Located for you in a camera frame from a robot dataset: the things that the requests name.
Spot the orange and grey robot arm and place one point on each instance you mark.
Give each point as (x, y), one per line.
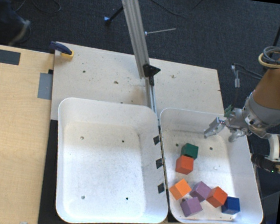
(270, 88)

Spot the white plastic tray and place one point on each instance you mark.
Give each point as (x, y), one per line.
(104, 166)
(214, 168)

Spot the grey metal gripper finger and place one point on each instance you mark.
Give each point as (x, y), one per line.
(212, 129)
(235, 134)

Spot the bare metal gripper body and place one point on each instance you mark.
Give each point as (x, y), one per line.
(237, 120)

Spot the blue cube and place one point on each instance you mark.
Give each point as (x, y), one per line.
(231, 205)

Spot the pale flat board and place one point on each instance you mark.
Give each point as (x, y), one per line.
(95, 76)

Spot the red orange cube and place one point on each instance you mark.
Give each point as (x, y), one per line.
(217, 197)
(184, 165)

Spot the purple cube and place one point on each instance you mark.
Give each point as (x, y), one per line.
(201, 190)
(191, 207)

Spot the black cylinder on white bracket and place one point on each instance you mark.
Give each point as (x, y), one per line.
(264, 162)

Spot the green cube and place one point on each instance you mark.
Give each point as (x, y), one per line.
(190, 150)

